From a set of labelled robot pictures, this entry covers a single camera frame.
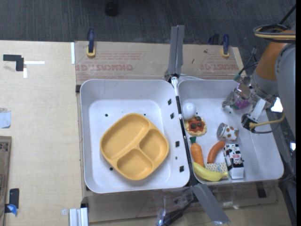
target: yellow plate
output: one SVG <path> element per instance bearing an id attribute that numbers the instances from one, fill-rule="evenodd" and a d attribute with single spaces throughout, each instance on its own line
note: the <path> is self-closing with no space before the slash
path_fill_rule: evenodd
<path id="1" fill-rule="evenodd" d="M 169 145 L 166 137 L 150 120 L 130 113 L 103 134 L 100 150 L 120 174 L 130 180 L 141 180 L 164 161 Z"/>

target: polka dot cup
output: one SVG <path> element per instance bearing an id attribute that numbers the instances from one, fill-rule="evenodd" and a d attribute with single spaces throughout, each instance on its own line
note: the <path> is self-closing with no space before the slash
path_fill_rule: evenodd
<path id="1" fill-rule="evenodd" d="M 217 129 L 217 137 L 223 140 L 235 141 L 238 137 L 238 129 L 233 126 L 221 123 Z"/>

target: white plastic tray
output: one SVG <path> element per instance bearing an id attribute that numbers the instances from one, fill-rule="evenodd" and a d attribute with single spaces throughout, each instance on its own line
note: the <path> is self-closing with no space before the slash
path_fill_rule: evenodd
<path id="1" fill-rule="evenodd" d="M 249 113 L 251 106 L 243 110 L 235 110 L 229 106 L 222 108 L 222 101 L 237 85 L 235 81 L 220 80 L 184 80 L 178 85 L 181 104 L 193 103 L 197 108 L 198 115 L 207 124 L 207 133 L 197 137 L 196 140 L 196 143 L 202 147 L 205 163 L 209 150 L 219 141 L 216 135 L 219 124 L 224 122 L 239 129 L 238 139 L 234 143 L 239 144 L 244 160 L 244 179 L 232 180 L 230 178 L 219 182 L 207 182 L 198 179 L 201 183 L 210 185 L 274 180 L 283 175 L 284 167 L 273 133 L 253 134 L 241 125 L 242 115 Z M 259 122 L 268 121 L 266 113 L 262 112 L 258 120 Z M 256 130 L 270 131 L 271 127 L 270 125 L 263 125 Z M 188 140 L 191 137 L 187 132 L 186 136 Z M 215 162 L 225 162 L 222 151 L 217 154 Z"/>
<path id="2" fill-rule="evenodd" d="M 190 173 L 186 150 L 170 83 L 163 80 L 89 80 L 81 86 L 80 102 L 84 175 L 91 191 L 103 194 L 169 189 L 188 183 Z M 129 180 L 116 170 L 110 170 L 112 166 L 100 152 L 104 132 L 128 113 L 146 116 L 169 142 L 169 153 L 162 164 L 139 181 Z"/>

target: carrot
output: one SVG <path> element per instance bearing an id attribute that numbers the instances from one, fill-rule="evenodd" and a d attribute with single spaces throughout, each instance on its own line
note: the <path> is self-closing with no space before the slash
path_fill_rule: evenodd
<path id="1" fill-rule="evenodd" d="M 204 167 L 204 158 L 201 146 L 196 143 L 196 137 L 190 137 L 190 141 L 192 142 L 190 152 L 193 160 Z"/>
<path id="2" fill-rule="evenodd" d="M 223 149 L 225 144 L 226 143 L 224 141 L 219 141 L 210 149 L 207 157 L 207 163 L 214 163 L 216 154 Z"/>

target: gray carpet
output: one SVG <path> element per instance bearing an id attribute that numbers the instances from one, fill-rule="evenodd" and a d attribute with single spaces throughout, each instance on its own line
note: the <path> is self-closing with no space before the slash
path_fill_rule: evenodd
<path id="1" fill-rule="evenodd" d="M 0 0 L 0 40 L 86 40 L 169 43 L 171 26 L 185 25 L 185 44 L 207 44 L 224 34 L 245 63 L 252 47 L 257 57 L 268 41 L 253 28 L 279 23 L 296 0 L 119 0 L 119 14 L 107 16 L 110 0 Z M 293 23 L 295 11 L 284 25 Z"/>

